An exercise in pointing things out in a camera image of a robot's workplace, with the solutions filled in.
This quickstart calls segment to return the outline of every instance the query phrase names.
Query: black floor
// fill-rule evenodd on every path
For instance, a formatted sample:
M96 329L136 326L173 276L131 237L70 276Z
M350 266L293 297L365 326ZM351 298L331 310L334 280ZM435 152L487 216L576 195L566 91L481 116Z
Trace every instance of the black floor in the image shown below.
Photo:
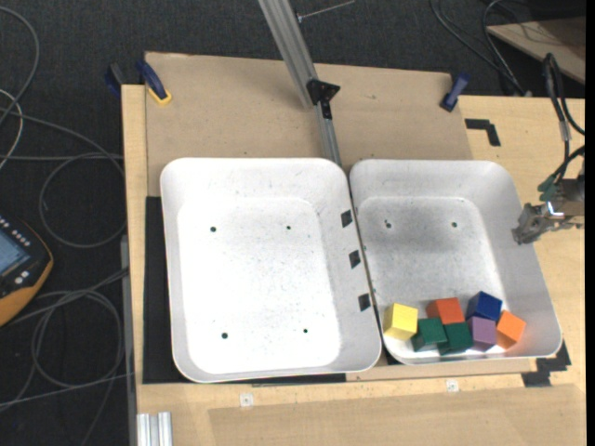
M349 0L291 0L309 13ZM584 14L586 0L522 0L510 4L520 20ZM259 59L279 54L257 0L0 0L35 28L40 61L33 83L20 100L32 116L63 125L121 153L119 101L103 82L117 61L126 80L136 83L134 63L145 50ZM477 0L443 0L445 15L464 37L485 53ZM505 22L491 15L490 23ZM429 0L356 0L355 4L304 21L303 32L316 62L406 70L468 72L466 90L477 95L511 95L514 87L448 33L430 10ZM544 96L540 63L496 42L523 91ZM26 27L0 12L0 89L16 95L34 58ZM566 94L584 97L582 85L564 79ZM0 95L0 107L9 100ZM0 153L17 133L10 119L0 127ZM96 149L56 129L26 122L17 155L73 155ZM60 242L39 215L39 194L57 162L9 161L0 169L0 207L26 220L46 239L56 258L42 293L83 289L121 267L119 236L99 248L78 249ZM42 210L49 227L73 243L94 243L117 233L125 219L124 187L105 160L77 161L47 187ZM121 284L99 289L118 308ZM35 301L32 311L46 305ZM25 384L32 368L31 343L39 318L0 328L0 411ZM61 308L46 328L38 352L43 367L64 383L93 381L107 373L117 352L117 330L106 308L83 299ZM123 366L117 374L124 372ZM109 383L44 396L61 388L35 373L22 401L0 413L0 444L81 444L92 426ZM124 380L113 383L87 444L126 444Z

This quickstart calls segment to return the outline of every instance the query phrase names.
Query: colored block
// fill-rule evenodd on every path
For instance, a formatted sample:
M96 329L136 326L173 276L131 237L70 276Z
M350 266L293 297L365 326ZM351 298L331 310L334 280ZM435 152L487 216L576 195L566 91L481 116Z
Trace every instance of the colored block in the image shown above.
M466 322L446 324L444 331L448 342L438 347L440 355L462 353L473 347L473 337Z
M498 322L501 309L502 301L500 299L493 295L489 295L484 291L480 291L474 295L467 304L467 319L475 316Z
M411 337L415 352L434 350L447 342L443 323L438 318L420 319L417 322L417 334Z
M456 297L436 299L426 306L428 317L439 317L444 325L465 321L463 310Z
M496 344L496 322L483 317L469 317L467 325L473 337L473 348L485 352Z
M503 310L496 325L496 343L502 348L512 347L521 340L526 325L527 322L520 317Z
M393 304L384 312L384 335L407 340L417 332L417 309Z

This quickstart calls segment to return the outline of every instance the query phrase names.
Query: device screen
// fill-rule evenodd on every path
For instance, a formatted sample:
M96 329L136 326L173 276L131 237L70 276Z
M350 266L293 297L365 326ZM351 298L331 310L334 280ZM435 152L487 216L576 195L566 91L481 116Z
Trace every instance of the device screen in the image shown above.
M0 231L0 275L10 271L15 265L28 259L29 255Z

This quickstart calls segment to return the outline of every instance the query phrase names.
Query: green cube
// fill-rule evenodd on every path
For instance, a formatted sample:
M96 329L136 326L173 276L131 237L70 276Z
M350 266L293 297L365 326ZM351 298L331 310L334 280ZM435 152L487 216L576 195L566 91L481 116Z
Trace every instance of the green cube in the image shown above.
M466 322L446 324L444 330L448 342L438 347L441 355L462 353L473 347L473 337Z
M439 317L420 319L417 322L417 334L411 337L411 344L415 352L434 350L448 341L443 323Z

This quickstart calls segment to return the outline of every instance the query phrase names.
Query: white cable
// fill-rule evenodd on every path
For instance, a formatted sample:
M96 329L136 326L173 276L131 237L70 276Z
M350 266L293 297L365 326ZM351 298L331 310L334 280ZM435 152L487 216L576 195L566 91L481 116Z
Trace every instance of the white cable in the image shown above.
M4 94L7 98L9 98L10 100L12 100L12 102L15 102L14 96L12 96L11 94L9 94L8 92L6 92L2 88L0 88L0 94ZM8 153L6 154L6 158L0 163L0 170L2 170L2 167L4 167L4 165L5 165L6 162L8 162L8 158L13 154L13 152L15 151L15 149L17 148L17 146L19 145L20 136L22 135L22 128L24 127L24 122L23 122L24 119L22 118L22 108L20 107L20 105L19 105L18 102L15 102L15 108L17 108L17 112L21 116L19 118L19 132L17 133L17 136L15 137L15 141L12 143L12 147L10 148L10 150L8 151Z

